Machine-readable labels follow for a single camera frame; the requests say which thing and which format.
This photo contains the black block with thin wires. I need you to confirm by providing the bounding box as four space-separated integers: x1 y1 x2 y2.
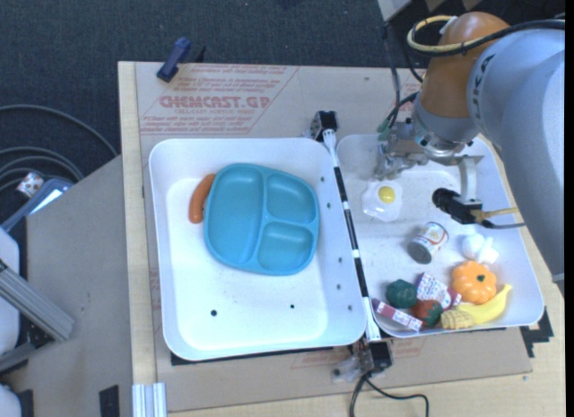
303 109 340 141
332 340 396 384

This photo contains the yellow banana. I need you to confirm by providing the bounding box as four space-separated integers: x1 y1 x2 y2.
454 282 514 326

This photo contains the white plastic tray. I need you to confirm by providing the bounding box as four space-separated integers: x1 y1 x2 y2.
147 136 370 361
335 133 546 340

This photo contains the red and white carton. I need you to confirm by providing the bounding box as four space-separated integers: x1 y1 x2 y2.
370 298 424 333

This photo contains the small white can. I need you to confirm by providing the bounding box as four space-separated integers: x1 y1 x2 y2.
406 221 450 266

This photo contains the black cylinder on white bracket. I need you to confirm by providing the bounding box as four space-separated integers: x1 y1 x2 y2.
431 154 486 226

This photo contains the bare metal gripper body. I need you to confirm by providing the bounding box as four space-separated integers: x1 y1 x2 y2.
382 119 470 168

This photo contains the yellow corn cob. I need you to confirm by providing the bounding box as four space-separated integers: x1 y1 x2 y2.
439 308 476 331

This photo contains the orange sausage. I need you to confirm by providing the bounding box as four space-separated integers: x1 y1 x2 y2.
187 173 218 225

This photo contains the white and pink packet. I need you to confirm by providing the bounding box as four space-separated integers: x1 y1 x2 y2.
413 272 464 311

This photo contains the thin black and white rod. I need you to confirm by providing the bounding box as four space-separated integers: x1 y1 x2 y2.
322 129 381 342

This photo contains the orange pumpkin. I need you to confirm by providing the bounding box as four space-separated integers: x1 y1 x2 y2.
450 260 499 306

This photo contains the green broccoli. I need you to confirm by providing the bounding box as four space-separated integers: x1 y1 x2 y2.
385 278 420 310

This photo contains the white and yellow fried egg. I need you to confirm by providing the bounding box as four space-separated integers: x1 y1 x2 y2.
361 179 404 223

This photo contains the blue divided plate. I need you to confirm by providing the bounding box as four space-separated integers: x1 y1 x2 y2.
203 162 321 278

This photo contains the brown cardboard board, red print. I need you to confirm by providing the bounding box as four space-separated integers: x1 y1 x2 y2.
134 61 535 413

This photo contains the white garlic bulb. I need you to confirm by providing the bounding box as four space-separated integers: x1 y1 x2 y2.
457 231 500 266

